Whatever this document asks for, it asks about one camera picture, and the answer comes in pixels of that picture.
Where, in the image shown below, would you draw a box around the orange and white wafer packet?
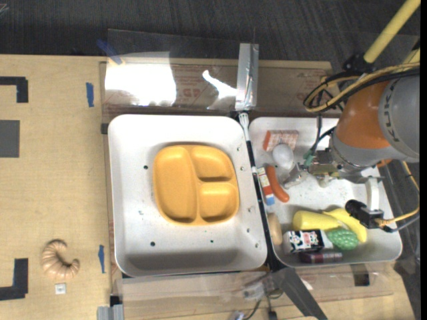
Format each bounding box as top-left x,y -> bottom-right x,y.
262,129 -> 300,153

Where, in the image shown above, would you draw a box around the yellow cylinder bottle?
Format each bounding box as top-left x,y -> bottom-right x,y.
292,209 -> 345,232

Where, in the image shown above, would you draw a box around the white red and blue carton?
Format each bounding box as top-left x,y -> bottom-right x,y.
256,166 -> 276,207

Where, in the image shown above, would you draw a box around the yellow banana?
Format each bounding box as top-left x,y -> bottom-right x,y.
321,207 -> 368,244

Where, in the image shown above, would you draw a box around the orange divided plate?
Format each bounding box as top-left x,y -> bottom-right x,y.
152,143 -> 241,227

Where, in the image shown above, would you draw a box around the orange sausage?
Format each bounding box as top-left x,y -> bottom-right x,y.
264,165 -> 291,204

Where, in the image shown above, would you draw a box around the tan croissant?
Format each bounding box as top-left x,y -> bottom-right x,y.
40,239 -> 81,281

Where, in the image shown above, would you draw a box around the white plastic tray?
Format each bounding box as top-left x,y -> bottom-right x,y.
107,113 -> 269,278
248,116 -> 404,269

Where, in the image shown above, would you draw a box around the cow print milk carton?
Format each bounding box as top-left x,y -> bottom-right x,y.
282,229 -> 335,255

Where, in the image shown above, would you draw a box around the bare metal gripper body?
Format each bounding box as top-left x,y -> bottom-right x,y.
307,148 -> 346,179

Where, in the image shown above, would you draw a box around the black cylinder on white bracket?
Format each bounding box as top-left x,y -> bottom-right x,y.
344,176 -> 386,230

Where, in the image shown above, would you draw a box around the green grapes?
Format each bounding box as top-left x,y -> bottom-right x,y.
326,229 -> 360,251

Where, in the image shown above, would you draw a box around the white egg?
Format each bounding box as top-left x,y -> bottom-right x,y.
272,143 -> 296,171

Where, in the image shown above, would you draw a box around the tan round biscuit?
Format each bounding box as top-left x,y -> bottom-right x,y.
266,211 -> 284,247

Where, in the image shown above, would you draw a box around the dark red can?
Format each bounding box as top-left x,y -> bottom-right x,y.
298,251 -> 344,265

